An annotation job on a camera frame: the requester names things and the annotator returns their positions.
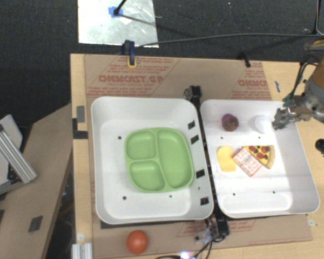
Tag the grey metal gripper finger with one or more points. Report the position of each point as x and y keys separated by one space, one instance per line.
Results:
x=282 y=113
x=278 y=124

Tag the white plastic tray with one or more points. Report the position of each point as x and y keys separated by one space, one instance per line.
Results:
x=110 y=171
x=259 y=193

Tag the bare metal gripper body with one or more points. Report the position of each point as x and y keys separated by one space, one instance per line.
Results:
x=310 y=112

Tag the purple and brown doughnut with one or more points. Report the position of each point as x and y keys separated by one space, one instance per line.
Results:
x=230 y=122

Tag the red orange ball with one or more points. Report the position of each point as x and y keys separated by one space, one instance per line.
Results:
x=137 y=242

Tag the pink patterned carton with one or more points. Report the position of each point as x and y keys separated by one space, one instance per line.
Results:
x=247 y=163

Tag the brown cardboard board red print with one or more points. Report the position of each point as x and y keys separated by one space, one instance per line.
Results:
x=156 y=74

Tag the yellow pizza slice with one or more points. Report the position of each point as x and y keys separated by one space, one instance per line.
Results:
x=263 y=155

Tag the green divided plate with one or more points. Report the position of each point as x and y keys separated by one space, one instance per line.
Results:
x=175 y=160

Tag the thin black rod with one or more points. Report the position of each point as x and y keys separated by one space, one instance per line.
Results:
x=206 y=158

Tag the yellow cheese slice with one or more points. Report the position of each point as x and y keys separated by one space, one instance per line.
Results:
x=224 y=159

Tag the white egg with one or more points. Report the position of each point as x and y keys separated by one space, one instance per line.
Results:
x=262 y=124

